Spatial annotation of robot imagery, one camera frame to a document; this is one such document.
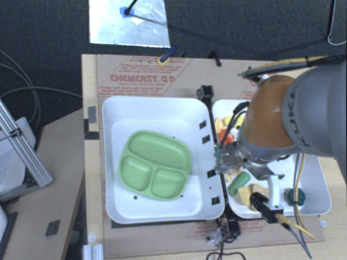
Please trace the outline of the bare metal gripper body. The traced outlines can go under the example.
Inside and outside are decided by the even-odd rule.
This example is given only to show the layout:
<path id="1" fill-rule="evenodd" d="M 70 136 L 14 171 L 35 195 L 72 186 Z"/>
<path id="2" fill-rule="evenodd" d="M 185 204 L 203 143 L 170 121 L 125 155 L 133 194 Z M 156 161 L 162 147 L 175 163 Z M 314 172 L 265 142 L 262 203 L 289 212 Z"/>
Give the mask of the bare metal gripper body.
<path id="1" fill-rule="evenodd" d="M 240 141 L 215 146 L 215 171 L 217 174 L 227 173 L 253 165 L 249 151 Z"/>

